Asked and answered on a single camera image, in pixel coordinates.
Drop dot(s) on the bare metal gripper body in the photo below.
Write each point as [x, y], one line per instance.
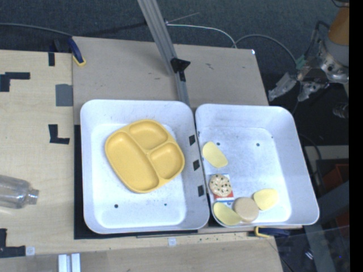
[334, 69]

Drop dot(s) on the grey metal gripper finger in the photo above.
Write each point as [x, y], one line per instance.
[281, 87]
[308, 89]

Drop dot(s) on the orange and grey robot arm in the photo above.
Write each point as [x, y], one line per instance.
[339, 27]

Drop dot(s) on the white plastic tray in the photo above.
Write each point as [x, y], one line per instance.
[136, 208]
[255, 166]

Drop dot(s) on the pale yellow potato chip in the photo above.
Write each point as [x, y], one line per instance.
[214, 155]
[224, 216]
[266, 199]

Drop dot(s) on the chocolate chip cookie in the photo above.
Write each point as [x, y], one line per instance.
[220, 184]

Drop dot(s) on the white red blue packet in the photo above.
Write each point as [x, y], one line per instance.
[227, 199]

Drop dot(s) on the beige round biscuit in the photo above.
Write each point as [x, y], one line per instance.
[246, 209]

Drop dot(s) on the brown cardboard board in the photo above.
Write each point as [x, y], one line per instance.
[124, 72]

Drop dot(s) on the yellow divided plate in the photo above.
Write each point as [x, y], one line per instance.
[133, 163]

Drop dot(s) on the clear plastic bottle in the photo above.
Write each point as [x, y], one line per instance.
[14, 191]

